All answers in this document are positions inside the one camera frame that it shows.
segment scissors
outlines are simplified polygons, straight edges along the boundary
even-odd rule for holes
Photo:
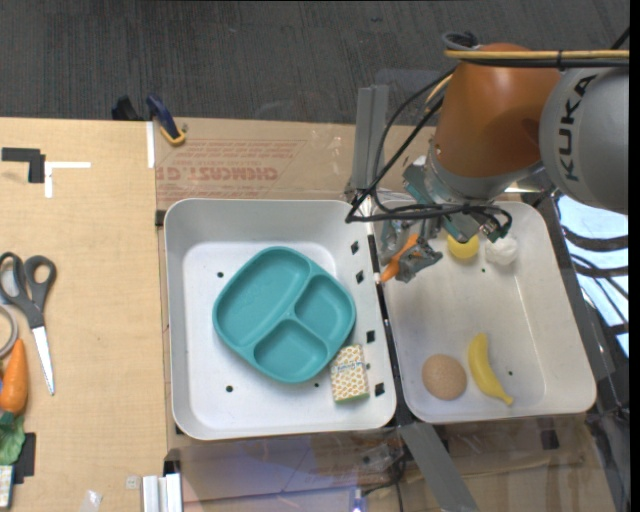
[[[12,252],[5,252],[0,256],[0,269],[5,262],[11,262],[13,265],[13,278],[15,280],[16,293],[11,295],[0,280],[0,295],[7,301],[14,304],[27,317],[31,332],[36,340],[38,355],[44,378],[47,381],[49,393],[53,395],[55,386],[53,384],[53,366],[51,364],[51,354],[49,353],[49,341],[47,340],[47,330],[44,326],[44,302],[49,293],[51,285],[56,279],[57,270],[53,262],[44,256],[32,256],[23,262],[19,256]],[[44,281],[36,280],[36,270],[40,266],[49,269],[49,275]],[[31,297],[27,292],[27,283],[31,290]]]

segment white tray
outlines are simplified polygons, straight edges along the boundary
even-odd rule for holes
[[[396,395],[366,226],[345,224],[348,211],[339,201],[217,199],[186,199],[168,210],[172,404],[187,435],[218,440],[367,430],[391,420]],[[354,242],[358,250],[352,254]],[[308,256],[353,297],[356,323],[347,343],[364,346],[368,399],[336,404],[328,369],[302,384],[276,382],[218,338],[212,322],[216,297],[244,263],[273,245]],[[369,332],[374,341],[367,341]],[[376,396],[376,385],[383,385],[384,393]]]
[[[442,232],[431,243],[442,260],[409,283],[385,284],[407,405],[423,421],[576,413],[595,401],[595,381],[544,219],[524,203],[498,205],[513,215],[519,256],[511,265],[486,261],[484,244],[491,242],[484,237],[476,258],[462,263],[448,253]],[[478,332],[489,337],[490,360],[514,397],[511,406],[483,395],[473,382],[466,349]],[[422,365],[436,353],[456,357],[467,370],[467,390],[456,400],[439,400],[422,384]]]

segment gray carpet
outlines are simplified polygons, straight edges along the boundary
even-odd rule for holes
[[[154,92],[175,116],[353,122],[359,87],[393,108],[448,69],[446,31],[599,49],[629,20],[630,0],[0,0],[0,116],[109,119],[126,94],[146,117]]]

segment scissors blade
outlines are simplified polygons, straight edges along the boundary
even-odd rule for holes
[[[47,331],[44,326],[36,327],[31,330],[33,337],[36,339],[36,347],[38,347],[38,355],[40,356],[40,364],[44,372],[44,378],[47,381],[49,393],[55,393],[53,384],[53,366],[51,364],[51,353],[49,352],[49,341],[47,340]]]

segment blue and yellow clamp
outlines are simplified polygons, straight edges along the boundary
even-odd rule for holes
[[[147,96],[147,105],[149,106],[149,113],[151,118],[156,117],[160,122],[160,133],[163,137],[169,141],[172,146],[179,146],[184,143],[184,132],[176,126],[173,117],[164,106],[162,100],[155,94],[149,94]]]

